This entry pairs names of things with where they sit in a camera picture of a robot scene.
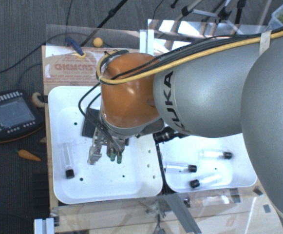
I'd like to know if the orange carrot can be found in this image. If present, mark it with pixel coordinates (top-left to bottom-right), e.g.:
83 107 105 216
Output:
13 148 42 162

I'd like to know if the dark grey flat square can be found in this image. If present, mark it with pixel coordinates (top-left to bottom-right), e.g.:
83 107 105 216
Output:
81 108 100 138

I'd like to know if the thin black rod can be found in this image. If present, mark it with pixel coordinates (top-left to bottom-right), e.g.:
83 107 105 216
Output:
154 140 168 195

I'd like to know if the brown cardboard board red print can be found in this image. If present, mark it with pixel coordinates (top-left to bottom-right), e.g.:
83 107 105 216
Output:
41 45 280 234

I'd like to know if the black cylinder on white bracket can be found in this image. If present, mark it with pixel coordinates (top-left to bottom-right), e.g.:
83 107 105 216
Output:
152 127 181 142

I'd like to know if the clear plastic bottle black cap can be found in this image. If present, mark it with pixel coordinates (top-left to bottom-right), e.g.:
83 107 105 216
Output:
61 142 76 179
164 162 198 174
189 174 223 189
198 149 233 160

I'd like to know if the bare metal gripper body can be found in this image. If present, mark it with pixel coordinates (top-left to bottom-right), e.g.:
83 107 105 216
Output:
91 127 127 156

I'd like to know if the white plastic tray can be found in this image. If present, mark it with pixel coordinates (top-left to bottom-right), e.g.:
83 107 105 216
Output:
48 85 164 205
159 130 258 194

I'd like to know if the beige doughnut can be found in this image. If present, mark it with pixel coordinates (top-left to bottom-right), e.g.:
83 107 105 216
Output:
31 92 46 108

